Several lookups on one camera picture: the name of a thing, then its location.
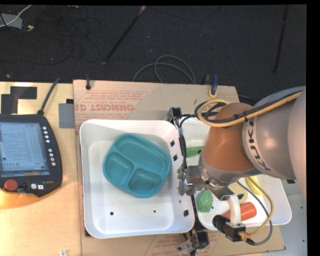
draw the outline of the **cardboard sheet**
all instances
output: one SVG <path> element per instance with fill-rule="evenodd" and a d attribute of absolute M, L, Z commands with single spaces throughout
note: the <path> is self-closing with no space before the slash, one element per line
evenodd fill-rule
<path fill-rule="evenodd" d="M 163 120 L 171 107 L 181 108 L 183 114 L 193 114 L 198 104 L 209 100 L 210 86 L 90 81 L 91 89 L 87 90 L 86 85 L 86 80 L 73 81 L 82 255 L 179 256 L 177 246 L 185 240 L 179 233 L 107 239 L 86 235 L 79 129 L 90 119 Z M 239 101 L 234 86 L 219 85 L 216 99 L 229 103 Z M 265 227 L 254 237 L 255 241 L 263 240 L 268 233 L 269 227 Z M 244 255 L 285 249 L 278 226 L 273 227 L 270 240 L 260 246 L 231 242 L 219 231 L 210 230 L 208 235 L 210 244 L 199 250 L 197 256 Z"/>

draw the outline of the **green object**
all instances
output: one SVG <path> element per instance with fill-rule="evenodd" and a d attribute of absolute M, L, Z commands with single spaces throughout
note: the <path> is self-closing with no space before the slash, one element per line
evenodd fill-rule
<path fill-rule="evenodd" d="M 203 190 L 196 199 L 196 207 L 201 213 L 208 213 L 212 207 L 214 197 L 212 193 L 205 189 Z"/>
<path fill-rule="evenodd" d="M 190 158 L 190 157 L 198 156 L 203 148 L 204 148 L 204 146 L 187 147 L 186 148 L 186 157 Z"/>

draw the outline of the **yellow cable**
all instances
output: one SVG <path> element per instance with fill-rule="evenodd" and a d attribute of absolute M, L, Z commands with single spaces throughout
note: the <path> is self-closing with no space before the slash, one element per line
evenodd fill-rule
<path fill-rule="evenodd" d="M 203 104 L 201 107 L 199 107 L 199 109 L 198 109 L 198 111 L 197 111 L 197 114 L 198 114 L 199 119 L 200 119 L 203 123 L 205 123 L 206 125 L 212 126 L 212 127 L 229 127 L 229 126 L 234 126 L 234 125 L 237 125 L 237 124 L 240 124 L 240 123 L 244 122 L 246 119 L 251 119 L 251 118 L 253 118 L 253 117 L 256 117 L 256 116 L 258 116 L 258 115 L 261 115 L 261 114 L 263 114 L 263 113 L 266 113 L 266 112 L 268 112 L 268 111 L 271 111 L 271 110 L 273 110 L 273 109 L 275 109 L 275 108 L 277 108 L 277 107 L 280 107 L 280 106 L 282 106 L 282 105 L 284 105 L 284 104 L 286 104 L 286 103 L 288 103 L 288 102 L 291 102 L 291 101 L 297 99 L 297 98 L 300 96 L 301 93 L 302 93 L 301 91 L 296 92 L 296 93 L 294 93 L 294 94 L 292 94 L 292 95 L 290 95 L 290 96 L 288 96 L 288 97 L 286 97 L 286 98 L 284 98 L 284 99 L 281 99 L 281 100 L 275 102 L 275 103 L 272 104 L 272 105 L 269 105 L 269 106 L 267 106 L 267 107 L 265 107 L 265 108 L 262 108 L 262 109 L 260 109 L 260 110 L 257 110 L 257 111 L 254 112 L 254 113 L 250 113 L 250 114 L 248 114 L 248 115 L 246 115 L 246 116 L 243 116 L 243 117 L 240 117 L 240 118 L 238 118 L 238 119 L 235 119 L 235 120 L 232 120 L 232 121 L 223 122 L 223 123 L 210 122 L 210 121 L 206 120 L 206 119 L 202 116 L 201 113 L 202 113 L 203 109 L 204 109 L 206 106 L 208 106 L 208 105 L 210 105 L 210 104 L 212 104 L 212 103 L 216 103 L 216 102 L 217 102 L 217 103 L 219 103 L 219 102 L 221 102 L 221 103 L 226 103 L 225 100 L 222 100 L 222 99 L 221 99 L 221 100 L 220 100 L 220 99 L 209 100 L 209 101 L 207 101 L 205 104 Z"/>
<path fill-rule="evenodd" d="M 268 222 L 270 222 L 273 214 L 274 214 L 274 203 L 272 201 L 272 199 L 270 198 L 270 196 L 251 178 L 251 177 L 247 177 L 262 193 L 263 195 L 269 200 L 270 202 L 270 213 L 268 218 L 266 218 L 266 220 L 258 227 L 256 228 L 254 231 L 252 232 L 238 232 L 238 235 L 242 237 L 242 239 L 248 239 L 250 237 L 252 237 L 255 233 L 259 232 L 260 230 L 262 230 Z"/>

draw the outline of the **white cable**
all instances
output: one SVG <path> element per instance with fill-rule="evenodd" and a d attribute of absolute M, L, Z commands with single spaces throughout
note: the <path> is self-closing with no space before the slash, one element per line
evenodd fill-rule
<path fill-rule="evenodd" d="M 6 22 L 5 24 L 6 24 L 6 25 L 9 25 L 9 24 L 15 22 L 15 21 L 20 17 L 20 15 L 21 15 L 25 10 L 29 9 L 31 6 L 32 6 L 32 4 L 29 4 L 26 8 L 24 8 L 22 11 L 20 11 L 19 14 L 18 14 L 13 20 L 10 20 L 9 22 Z"/>

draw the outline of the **white tray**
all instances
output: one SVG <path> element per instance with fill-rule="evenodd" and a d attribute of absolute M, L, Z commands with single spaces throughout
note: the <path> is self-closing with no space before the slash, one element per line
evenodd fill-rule
<path fill-rule="evenodd" d="M 186 146 L 188 147 L 201 147 L 205 144 L 210 126 L 204 124 L 198 120 L 186 120 L 183 123 L 183 134 L 186 140 Z M 197 165 L 199 161 L 198 156 L 189 157 L 187 159 L 187 164 L 189 166 Z M 282 182 L 279 178 L 274 178 L 264 174 L 256 176 L 259 185 L 268 193 L 271 197 L 274 205 L 274 212 L 271 218 L 273 225 L 285 225 L 290 222 L 292 218 L 292 211 L 288 202 L 287 195 L 285 193 Z M 246 180 L 241 178 L 239 180 L 246 187 Z M 197 191 L 195 198 L 200 194 L 200 191 Z M 270 212 L 270 203 L 262 195 L 257 196 L 265 206 L 268 212 Z M 244 220 L 242 223 L 247 227 L 256 227 L 260 226 L 267 218 L 264 209 L 257 202 L 257 200 L 248 193 L 246 202 L 251 202 L 257 209 L 257 214 L 255 217 Z M 212 224 L 212 219 L 215 215 L 224 214 L 229 210 L 229 204 L 227 201 L 219 201 L 215 196 L 213 196 L 213 208 L 210 212 L 198 212 L 199 221 L 201 224 L 209 229 L 216 230 Z"/>
<path fill-rule="evenodd" d="M 152 197 L 138 198 L 116 187 L 104 176 L 103 162 L 108 150 L 120 135 L 126 133 L 156 143 L 172 157 L 170 173 L 161 190 Z M 178 194 L 177 169 L 183 158 L 174 125 L 163 120 L 91 119 L 80 127 L 80 144 L 84 224 L 90 235 L 105 239 L 185 233 L 192 229 L 195 215 L 191 198 Z"/>

